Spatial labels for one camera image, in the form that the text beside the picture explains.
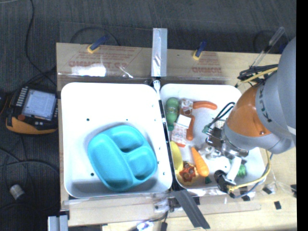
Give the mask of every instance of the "blue clip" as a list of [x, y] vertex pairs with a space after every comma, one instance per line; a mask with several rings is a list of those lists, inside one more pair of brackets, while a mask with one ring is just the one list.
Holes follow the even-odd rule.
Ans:
[[201, 57], [202, 51], [205, 49], [205, 47], [206, 47], [206, 41], [203, 40], [203, 41], [200, 43], [198, 49], [196, 49], [196, 50], [194, 51], [192, 57], [193, 57], [194, 59], [196, 59], [196, 60], [199, 60], [200, 57]]
[[88, 46], [88, 52], [93, 54], [95, 51], [99, 49], [99, 46], [105, 43], [108, 40], [108, 36], [102, 36], [95, 43]]

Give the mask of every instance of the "gray fabric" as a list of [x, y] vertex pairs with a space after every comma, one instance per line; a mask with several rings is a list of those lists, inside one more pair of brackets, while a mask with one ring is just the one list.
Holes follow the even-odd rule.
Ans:
[[[152, 28], [168, 29], [168, 48], [194, 50], [207, 40], [208, 51], [260, 52], [275, 31], [285, 34], [278, 46], [296, 35], [296, 0], [30, 0], [1, 3], [0, 89], [13, 92], [39, 71], [56, 65], [56, 42], [88, 43], [101, 37], [102, 27], [113, 35], [112, 45], [151, 47]], [[273, 53], [279, 53], [279, 47]], [[49, 75], [55, 82], [55, 74]], [[41, 84], [55, 86], [47, 79]], [[38, 160], [59, 168], [58, 132], [43, 136], [20, 136], [8, 131], [0, 120], [0, 148], [19, 160]], [[0, 152], [0, 164], [6, 154]], [[14, 162], [9, 157], [7, 163]], [[46, 166], [30, 164], [0, 172], [0, 207], [15, 203], [8, 186], [20, 184], [36, 208], [47, 208], [59, 198], [59, 178]], [[35, 215], [27, 205], [0, 210], [0, 230], [46, 230], [47, 216], [58, 214], [59, 205]]]

